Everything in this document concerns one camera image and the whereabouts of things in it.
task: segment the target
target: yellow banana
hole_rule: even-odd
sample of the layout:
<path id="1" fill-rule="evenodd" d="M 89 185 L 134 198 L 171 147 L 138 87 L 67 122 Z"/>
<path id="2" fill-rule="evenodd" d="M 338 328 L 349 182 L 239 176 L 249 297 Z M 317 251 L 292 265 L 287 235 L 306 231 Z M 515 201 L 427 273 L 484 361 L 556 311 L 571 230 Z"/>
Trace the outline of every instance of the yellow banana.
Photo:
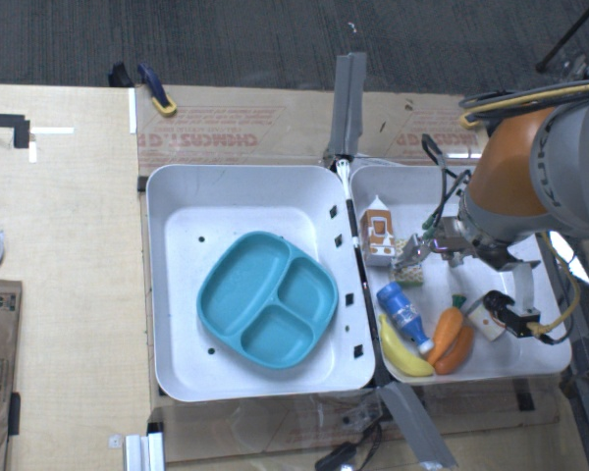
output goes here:
<path id="1" fill-rule="evenodd" d="M 393 365 L 410 377 L 434 375 L 434 367 L 425 359 L 414 355 L 397 336 L 386 314 L 380 314 L 380 340 L 382 351 Z"/>

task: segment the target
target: yellow cable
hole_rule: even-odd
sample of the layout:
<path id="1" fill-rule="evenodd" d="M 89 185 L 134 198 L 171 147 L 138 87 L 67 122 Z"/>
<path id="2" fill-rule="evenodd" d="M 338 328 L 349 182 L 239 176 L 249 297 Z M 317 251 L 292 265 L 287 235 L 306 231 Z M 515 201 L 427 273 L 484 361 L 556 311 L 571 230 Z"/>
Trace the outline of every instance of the yellow cable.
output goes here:
<path id="1" fill-rule="evenodd" d="M 539 337 L 541 335 L 551 332 L 555 327 L 557 327 L 560 323 L 562 323 L 565 319 L 567 319 L 569 317 L 569 315 L 573 312 L 573 310 L 576 308 L 576 306 L 580 302 L 580 286 L 578 285 L 578 281 L 571 274 L 571 271 L 569 270 L 569 266 L 567 265 L 567 262 L 565 262 L 562 259 L 562 257 L 557 253 L 557 251 L 554 249 L 554 247 L 552 246 L 552 241 L 550 240 L 550 238 L 548 237 L 548 235 L 545 232 L 541 232 L 541 238 L 546 242 L 546 244 L 548 245 L 548 248 L 550 249 L 552 254 L 555 256 L 555 258 L 557 260 L 559 260 L 559 264 L 561 265 L 562 269 L 565 271 L 565 274 L 567 275 L 569 282 L 573 286 L 573 300 L 569 304 L 569 307 L 567 307 L 565 309 L 563 314 L 561 314 L 561 316 L 559 316 L 555 321 L 553 321 L 549 325 L 541 325 L 540 323 L 528 323 L 526 326 L 532 332 L 533 337 Z"/>
<path id="2" fill-rule="evenodd" d="M 529 103 L 531 101 L 540 101 L 542 99 L 549 99 L 568 94 L 578 94 L 581 92 L 589 92 L 589 84 L 576 85 L 573 87 L 561 87 L 558 89 L 548 89 L 543 92 L 526 94 L 516 98 L 505 99 L 502 101 L 494 101 L 493 103 L 487 103 L 486 105 L 476 106 L 475 108 L 469 108 L 465 110 L 458 121 L 461 126 L 463 126 L 466 130 L 469 130 L 480 124 L 480 121 L 467 121 L 466 118 L 469 115 L 478 114 L 481 112 L 488 112 L 490 110 L 497 110 L 498 108 L 509 108 L 511 106 L 521 105 L 523 103 Z"/>

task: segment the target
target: black fabric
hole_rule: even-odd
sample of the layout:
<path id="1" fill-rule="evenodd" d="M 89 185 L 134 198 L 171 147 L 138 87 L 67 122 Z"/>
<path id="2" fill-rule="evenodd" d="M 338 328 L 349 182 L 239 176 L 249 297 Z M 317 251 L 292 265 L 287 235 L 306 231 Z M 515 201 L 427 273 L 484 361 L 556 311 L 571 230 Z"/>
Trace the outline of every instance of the black fabric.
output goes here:
<path id="1" fill-rule="evenodd" d="M 164 83 L 333 89 L 368 54 L 366 90 L 474 94 L 558 79 L 589 58 L 589 0 L 0 0 L 0 83 L 106 86 L 124 62 Z"/>

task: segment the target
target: blue plate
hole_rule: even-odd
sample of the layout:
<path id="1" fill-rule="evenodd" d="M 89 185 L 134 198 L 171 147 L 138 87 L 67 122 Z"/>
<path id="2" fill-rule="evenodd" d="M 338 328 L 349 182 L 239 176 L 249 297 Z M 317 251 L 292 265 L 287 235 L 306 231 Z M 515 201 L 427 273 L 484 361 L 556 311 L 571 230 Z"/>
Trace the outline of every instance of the blue plate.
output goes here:
<path id="1" fill-rule="evenodd" d="M 240 237 L 218 260 L 197 299 L 200 321 L 219 340 L 268 368 L 290 368 L 314 348 L 338 304 L 316 260 L 278 235 Z"/>

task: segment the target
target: carrot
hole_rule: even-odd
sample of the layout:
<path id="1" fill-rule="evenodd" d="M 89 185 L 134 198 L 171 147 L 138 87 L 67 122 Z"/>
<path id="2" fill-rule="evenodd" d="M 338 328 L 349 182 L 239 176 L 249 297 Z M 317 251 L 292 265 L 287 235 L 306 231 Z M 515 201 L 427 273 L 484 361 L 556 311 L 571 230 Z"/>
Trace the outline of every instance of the carrot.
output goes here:
<path id="1" fill-rule="evenodd" d="M 454 343 L 455 338 L 460 332 L 460 327 L 462 327 L 463 319 L 462 312 L 456 307 L 448 307 L 439 316 L 439 321 L 436 324 L 434 335 L 432 336 L 434 347 L 426 356 L 428 363 L 432 366 L 443 357 L 443 354 Z"/>
<path id="2" fill-rule="evenodd" d="M 463 326 L 450 352 L 434 363 L 438 375 L 447 375 L 460 366 L 471 352 L 473 346 L 473 328 Z"/>

